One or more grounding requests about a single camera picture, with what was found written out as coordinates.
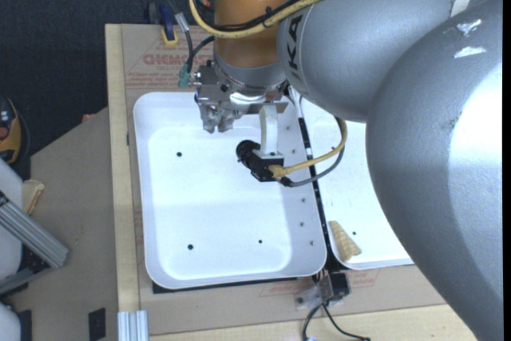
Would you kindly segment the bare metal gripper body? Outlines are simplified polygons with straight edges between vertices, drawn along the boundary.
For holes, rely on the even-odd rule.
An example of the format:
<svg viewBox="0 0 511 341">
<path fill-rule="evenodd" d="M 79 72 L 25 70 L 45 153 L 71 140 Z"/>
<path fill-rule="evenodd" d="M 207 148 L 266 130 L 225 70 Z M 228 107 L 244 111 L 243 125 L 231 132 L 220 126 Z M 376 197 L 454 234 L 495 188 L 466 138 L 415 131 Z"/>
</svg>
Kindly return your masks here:
<svg viewBox="0 0 511 341">
<path fill-rule="evenodd" d="M 289 100 L 278 89 L 254 88 L 235 81 L 218 65 L 202 65 L 192 76 L 195 101 L 202 115 L 258 114 L 265 105 L 283 113 Z"/>
</svg>

